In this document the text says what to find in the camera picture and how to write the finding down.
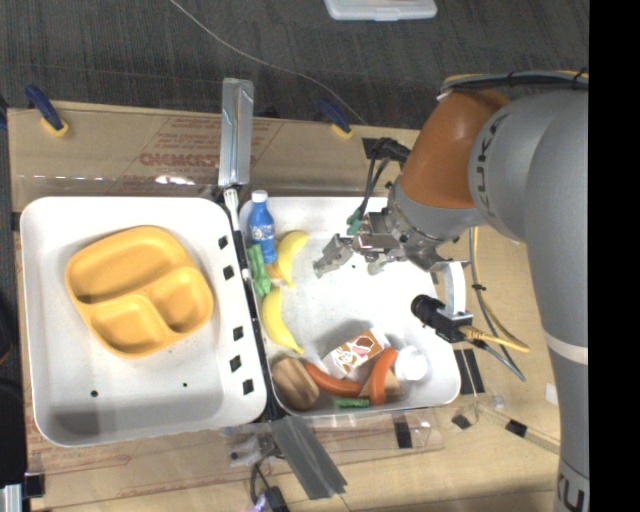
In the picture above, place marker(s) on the yellow banana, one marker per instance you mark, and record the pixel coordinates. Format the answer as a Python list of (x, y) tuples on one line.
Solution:
[(274, 317), (289, 250)]

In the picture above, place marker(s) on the green toy vegetable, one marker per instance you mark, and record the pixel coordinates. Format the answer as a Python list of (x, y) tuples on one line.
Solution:
[(260, 270)]

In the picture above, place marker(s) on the yellow divided plate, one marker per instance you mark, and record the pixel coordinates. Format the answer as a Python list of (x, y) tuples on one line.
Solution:
[(137, 290)]

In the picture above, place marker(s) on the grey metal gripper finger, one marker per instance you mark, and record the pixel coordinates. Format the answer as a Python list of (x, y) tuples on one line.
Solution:
[(334, 255), (381, 265)]

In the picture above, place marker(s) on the brown and white carton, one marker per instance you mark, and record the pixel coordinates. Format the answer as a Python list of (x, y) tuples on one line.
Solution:
[(352, 352)]

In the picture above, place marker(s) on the orange sausage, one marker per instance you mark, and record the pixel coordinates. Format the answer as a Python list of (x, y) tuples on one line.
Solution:
[(382, 372), (332, 382)]

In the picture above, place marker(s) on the blue bottle white cap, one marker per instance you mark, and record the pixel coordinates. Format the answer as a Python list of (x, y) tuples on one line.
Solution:
[(263, 232)]

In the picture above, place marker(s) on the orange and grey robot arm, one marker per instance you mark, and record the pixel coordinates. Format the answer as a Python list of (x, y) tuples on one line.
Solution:
[(530, 165)]

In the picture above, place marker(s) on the small green bean pod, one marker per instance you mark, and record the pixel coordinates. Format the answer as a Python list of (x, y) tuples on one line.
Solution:
[(351, 402)]

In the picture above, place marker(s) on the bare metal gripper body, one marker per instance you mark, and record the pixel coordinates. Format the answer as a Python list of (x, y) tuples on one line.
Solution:
[(385, 239)]

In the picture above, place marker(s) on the black cylinder on white bracket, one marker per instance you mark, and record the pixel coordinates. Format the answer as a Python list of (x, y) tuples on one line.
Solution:
[(440, 317)]

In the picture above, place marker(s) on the brown bread roll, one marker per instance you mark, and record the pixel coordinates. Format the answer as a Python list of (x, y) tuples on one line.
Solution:
[(295, 384)]

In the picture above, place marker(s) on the brown cardboard board red print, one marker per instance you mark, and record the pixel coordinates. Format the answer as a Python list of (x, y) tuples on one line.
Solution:
[(150, 145)]

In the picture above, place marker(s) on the white plastic tray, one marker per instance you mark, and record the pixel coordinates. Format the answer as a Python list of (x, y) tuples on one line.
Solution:
[(340, 305), (150, 395)]

